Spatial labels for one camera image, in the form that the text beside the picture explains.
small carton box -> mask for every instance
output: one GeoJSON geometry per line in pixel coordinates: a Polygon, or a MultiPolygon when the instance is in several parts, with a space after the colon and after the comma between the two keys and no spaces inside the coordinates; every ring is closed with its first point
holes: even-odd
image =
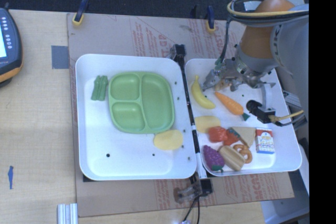
{"type": "Polygon", "coordinates": [[[271,129],[256,128],[256,151],[257,153],[273,154],[274,142],[271,129]]]}

pretzel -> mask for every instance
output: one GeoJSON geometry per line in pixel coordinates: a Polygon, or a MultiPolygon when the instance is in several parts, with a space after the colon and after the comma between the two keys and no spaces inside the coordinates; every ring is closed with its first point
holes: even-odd
{"type": "Polygon", "coordinates": [[[252,162],[252,153],[249,150],[248,146],[246,145],[241,145],[241,144],[236,144],[233,146],[233,148],[238,151],[244,158],[246,155],[245,163],[250,163],[252,162]]]}

tray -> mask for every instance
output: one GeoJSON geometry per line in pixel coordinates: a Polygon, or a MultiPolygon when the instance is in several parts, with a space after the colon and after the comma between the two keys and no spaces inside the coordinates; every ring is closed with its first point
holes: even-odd
{"type": "Polygon", "coordinates": [[[92,180],[182,179],[196,171],[196,155],[181,69],[168,58],[86,54],[75,66],[79,164],[92,180]],[[126,133],[113,123],[108,97],[92,101],[97,76],[152,72],[170,85],[175,119],[170,130],[183,133],[183,146],[163,151],[153,144],[154,133],[126,133]]]}
{"type": "MultiPolygon", "coordinates": [[[[215,61],[216,59],[192,59],[186,63],[185,73],[189,89],[191,89],[191,85],[195,80],[195,75],[199,76],[200,83],[205,81],[205,77],[208,75],[209,71],[215,67],[215,61]]],[[[271,88],[271,96],[273,96],[272,107],[276,109],[276,115],[285,116],[290,114],[283,98],[276,72],[273,71],[271,74],[266,75],[262,78],[262,81],[276,83],[276,85],[271,88]]],[[[229,176],[287,172],[297,170],[301,166],[302,157],[293,126],[287,125],[280,127],[272,123],[263,124],[246,109],[246,103],[249,100],[256,100],[262,103],[260,89],[252,89],[248,85],[242,84],[238,87],[238,90],[234,92],[231,92],[229,88],[222,89],[220,92],[239,102],[244,107],[244,112],[250,115],[250,117],[244,121],[243,117],[231,114],[228,110],[226,110],[217,97],[215,97],[213,88],[205,90],[204,94],[215,103],[216,108],[214,109],[205,109],[198,105],[194,100],[191,91],[189,91],[194,117],[205,115],[216,116],[221,120],[221,126],[226,129],[233,126],[270,128],[272,129],[275,153],[257,153],[254,142],[250,147],[253,156],[253,161],[251,163],[245,164],[240,171],[233,171],[229,167],[224,166],[223,172],[213,172],[203,161],[205,169],[210,174],[214,176],[229,176]]],[[[198,132],[198,142],[200,144],[202,160],[204,145],[208,145],[215,150],[218,150],[222,146],[222,142],[212,143],[208,138],[208,134],[200,132],[198,132]]]]}
{"type": "Polygon", "coordinates": [[[174,123],[172,91],[152,72],[124,72],[110,79],[109,106],[115,126],[127,133],[161,133],[174,123]]]}

green plate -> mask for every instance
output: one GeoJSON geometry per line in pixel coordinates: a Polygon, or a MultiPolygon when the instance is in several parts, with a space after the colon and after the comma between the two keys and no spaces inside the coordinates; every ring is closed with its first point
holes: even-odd
{"type": "Polygon", "coordinates": [[[117,74],[110,79],[108,95],[112,121],[122,132],[160,133],[174,123],[171,87],[159,74],[117,74]]]}

white power strip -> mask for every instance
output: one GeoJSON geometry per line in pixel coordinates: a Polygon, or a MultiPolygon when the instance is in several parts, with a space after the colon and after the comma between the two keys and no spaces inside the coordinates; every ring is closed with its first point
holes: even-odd
{"type": "Polygon", "coordinates": [[[57,224],[77,224],[77,204],[57,206],[57,224]]]}

